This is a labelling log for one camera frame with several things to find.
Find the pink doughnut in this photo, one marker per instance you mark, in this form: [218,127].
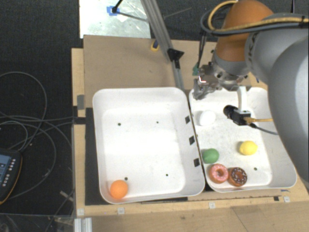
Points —
[213,176]

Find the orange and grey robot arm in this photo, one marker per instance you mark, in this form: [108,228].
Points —
[287,69]

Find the green lime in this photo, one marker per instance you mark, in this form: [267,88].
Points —
[210,156]

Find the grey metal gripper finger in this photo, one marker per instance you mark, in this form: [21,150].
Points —
[205,91]
[197,91]

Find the orange ball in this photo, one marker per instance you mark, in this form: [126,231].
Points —
[118,189]

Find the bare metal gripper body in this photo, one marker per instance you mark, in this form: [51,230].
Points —
[218,77]

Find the white egg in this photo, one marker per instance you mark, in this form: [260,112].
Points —
[207,118]

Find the black cylinder on white bracket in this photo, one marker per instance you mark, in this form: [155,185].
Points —
[237,116]

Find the brown doughnut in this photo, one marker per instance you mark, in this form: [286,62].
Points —
[233,180]

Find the white plastic tray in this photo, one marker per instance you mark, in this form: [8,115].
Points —
[144,144]
[231,134]

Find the brown cardboard board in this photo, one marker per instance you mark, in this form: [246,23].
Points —
[125,64]

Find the yellow lemon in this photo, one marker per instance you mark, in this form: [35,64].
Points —
[248,148]

